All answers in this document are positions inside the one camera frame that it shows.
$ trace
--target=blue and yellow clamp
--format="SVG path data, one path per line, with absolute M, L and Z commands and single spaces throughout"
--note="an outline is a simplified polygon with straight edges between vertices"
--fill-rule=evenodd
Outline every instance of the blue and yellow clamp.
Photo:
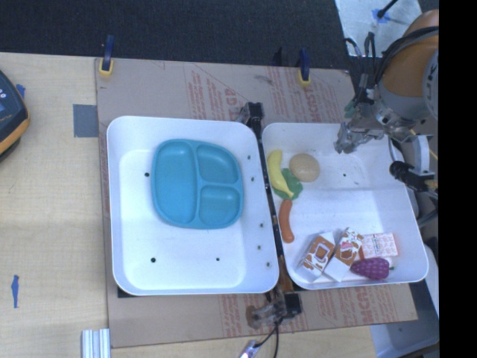
M 307 87 L 312 81 L 310 79 L 310 56 L 305 48 L 300 49 L 299 64 L 298 81 L 302 87 Z
M 111 58 L 113 54 L 113 46 L 114 36 L 108 34 L 106 38 L 106 47 L 104 49 L 104 57 L 101 58 L 99 63 L 99 72 L 102 75 L 111 75 L 113 72 L 114 60 Z

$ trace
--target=black fabric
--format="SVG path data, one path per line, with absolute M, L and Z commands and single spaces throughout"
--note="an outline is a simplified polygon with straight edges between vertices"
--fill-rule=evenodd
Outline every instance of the black fabric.
M 439 0 L 418 0 L 422 11 Z M 293 65 L 350 60 L 334 0 L 0 0 L 0 51 L 270 65 L 283 46 Z

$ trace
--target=blue plate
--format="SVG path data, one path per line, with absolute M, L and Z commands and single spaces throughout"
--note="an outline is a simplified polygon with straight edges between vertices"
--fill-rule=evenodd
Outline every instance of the blue plate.
M 154 154 L 154 206 L 166 222 L 197 229 L 225 228 L 241 216 L 240 166 L 227 149 L 191 139 L 170 139 Z

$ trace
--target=wooden table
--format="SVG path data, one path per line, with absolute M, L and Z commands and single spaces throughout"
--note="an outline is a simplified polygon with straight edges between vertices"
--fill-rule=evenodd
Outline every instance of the wooden table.
M 0 69 L 26 88 L 31 112 L 31 126 L 0 164 L 0 357 L 80 357 L 81 331 L 108 328 L 98 139 L 73 131 L 73 105 L 96 104 L 94 58 L 0 53 Z M 111 356 L 235 358 L 249 340 Z M 259 356 L 272 357 L 274 343 Z M 370 328 L 280 334 L 278 357 L 318 355 L 375 357 Z

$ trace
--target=white tray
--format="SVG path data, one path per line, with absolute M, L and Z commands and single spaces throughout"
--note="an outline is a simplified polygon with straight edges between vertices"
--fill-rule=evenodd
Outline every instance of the white tray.
M 244 205 L 227 228 L 166 224 L 154 208 L 157 146 L 194 139 L 228 149 L 240 165 Z M 255 135 L 238 122 L 123 116 L 107 129 L 113 275 L 132 295 L 262 293 L 278 281 L 277 250 Z
M 304 289 L 344 288 L 383 283 L 409 283 L 424 279 L 428 260 L 419 227 L 405 185 L 394 179 L 386 139 L 360 145 L 352 154 L 338 154 L 333 146 L 339 125 L 317 123 L 273 123 L 262 135 L 265 155 L 282 149 L 282 168 L 298 153 L 314 156 L 321 173 L 294 200 L 290 223 L 295 235 L 283 243 L 286 267 L 291 279 Z M 273 193 L 279 210 L 282 199 Z M 399 256 L 385 280 L 368 280 L 351 272 L 341 282 L 322 275 L 314 282 L 296 273 L 297 265 L 312 235 L 326 230 L 336 236 L 350 227 L 360 233 L 392 232 Z

